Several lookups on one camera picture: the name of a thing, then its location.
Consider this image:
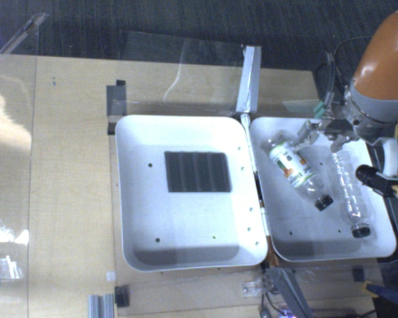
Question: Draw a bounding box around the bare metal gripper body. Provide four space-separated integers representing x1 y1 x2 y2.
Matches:
319 91 398 146

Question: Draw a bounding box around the clear plastic bottle with label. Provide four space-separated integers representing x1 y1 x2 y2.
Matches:
260 129 334 212

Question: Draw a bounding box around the clear plastic bottle without label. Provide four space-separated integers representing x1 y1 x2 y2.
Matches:
330 148 372 239

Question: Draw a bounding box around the thin black and white rod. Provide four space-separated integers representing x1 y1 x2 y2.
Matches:
239 113 271 244

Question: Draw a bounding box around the white plastic tray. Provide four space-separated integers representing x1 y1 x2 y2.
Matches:
114 114 269 274
249 116 398 263

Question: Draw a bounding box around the dark grey ribbed pad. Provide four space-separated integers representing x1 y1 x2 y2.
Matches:
163 150 232 193

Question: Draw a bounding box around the black cylinder on white bracket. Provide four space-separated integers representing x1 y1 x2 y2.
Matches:
354 136 398 199

